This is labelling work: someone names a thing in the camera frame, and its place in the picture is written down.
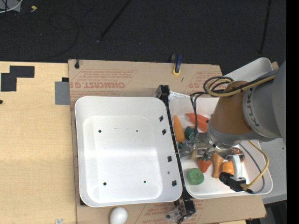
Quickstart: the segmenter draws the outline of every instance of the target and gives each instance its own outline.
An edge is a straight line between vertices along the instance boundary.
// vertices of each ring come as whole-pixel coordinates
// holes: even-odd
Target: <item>yellow cable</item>
[[[275,76],[276,76],[276,74],[274,74],[274,75],[272,75],[272,76],[268,76],[268,77],[266,77],[266,78],[264,78],[264,79],[262,79],[262,80],[259,80],[259,81],[255,82],[255,83],[252,83],[252,84],[247,85],[247,86],[245,85],[244,87],[242,87],[242,88],[240,88],[240,89],[238,89],[238,90],[234,90],[234,91],[231,91],[231,92],[228,92],[228,93],[215,93],[215,92],[211,91],[211,90],[210,90],[211,85],[214,84],[214,83],[216,82],[215,80],[212,80],[212,81],[210,81],[210,82],[206,85],[206,91],[207,91],[210,95],[212,95],[212,96],[217,96],[217,97],[227,97],[227,96],[232,96],[232,95],[235,95],[235,94],[237,94],[237,93],[240,93],[241,91],[245,91],[245,90],[247,90],[247,89],[250,89],[250,88],[252,88],[252,87],[254,87],[254,86],[256,86],[256,85],[259,85],[259,84],[265,83],[265,82],[267,82],[267,81],[270,81],[270,80],[274,79]],[[220,79],[220,80],[217,80],[217,81],[220,81],[220,82],[221,82],[221,81],[228,81],[228,79]]]
[[[263,168],[263,170],[261,171],[261,173],[250,183],[250,184],[245,184],[245,183],[242,183],[240,184],[240,186],[244,189],[244,190],[247,190],[248,188],[250,188],[258,179],[260,179],[264,173],[266,172],[268,166],[269,166],[269,158],[268,156],[265,154],[265,152],[263,150],[261,150],[258,146],[256,146],[252,141],[248,141],[253,147],[255,147],[258,151],[260,151],[265,159],[266,159],[266,165],[265,167]]]

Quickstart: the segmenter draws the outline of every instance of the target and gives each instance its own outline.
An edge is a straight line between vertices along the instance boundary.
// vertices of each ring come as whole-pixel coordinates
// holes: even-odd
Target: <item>blue clamp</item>
[[[173,67],[173,74],[175,76],[179,76],[179,74],[181,73],[181,63],[182,63],[182,55],[178,54],[177,63]]]

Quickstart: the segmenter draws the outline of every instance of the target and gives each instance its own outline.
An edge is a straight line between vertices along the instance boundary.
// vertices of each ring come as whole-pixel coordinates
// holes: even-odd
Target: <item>white cable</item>
[[[10,9],[8,9],[8,10],[1,11],[0,13],[5,13],[5,12],[12,11],[12,10],[14,10],[16,7],[18,7],[22,2],[23,2],[23,0],[20,0],[19,3],[18,3],[16,6],[10,8]]]

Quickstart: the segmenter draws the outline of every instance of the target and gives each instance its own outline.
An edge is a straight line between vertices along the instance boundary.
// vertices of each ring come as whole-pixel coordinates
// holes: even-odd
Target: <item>white egg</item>
[[[125,224],[128,218],[128,212],[123,207],[116,207],[110,215],[110,224]]]

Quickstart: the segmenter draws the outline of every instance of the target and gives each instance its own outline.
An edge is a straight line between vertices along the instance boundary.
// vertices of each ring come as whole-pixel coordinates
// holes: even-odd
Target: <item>empty white tray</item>
[[[86,205],[179,199],[182,184],[161,100],[82,97],[75,114],[79,190]]]
[[[219,98],[198,98],[196,112],[207,118],[210,118],[214,112]],[[193,108],[189,98],[175,98],[170,102],[171,115],[177,115],[182,127],[185,129],[187,126],[193,126],[194,124],[189,121],[186,113],[193,113]],[[245,141],[241,143],[254,157],[258,163],[260,169],[263,169],[266,161],[264,156],[256,150],[249,142]],[[259,174],[259,170],[252,161],[248,153],[240,146],[237,146],[244,152],[245,160],[242,162],[242,174],[245,177],[246,183],[250,183]],[[187,177],[187,173],[192,168],[199,168],[194,160],[189,160],[188,156],[181,159],[182,169],[184,177]],[[192,185],[185,178],[186,189],[188,193],[197,199],[215,198],[215,197],[227,197],[227,196],[240,196],[240,195],[252,195],[247,192],[235,192],[230,189],[229,186],[223,184],[219,178],[212,177],[213,165],[204,173],[205,180],[200,185]],[[265,172],[264,187],[263,180],[260,178],[252,187],[253,191],[260,191],[259,194],[267,194],[271,192],[273,182],[270,176],[269,170]]]

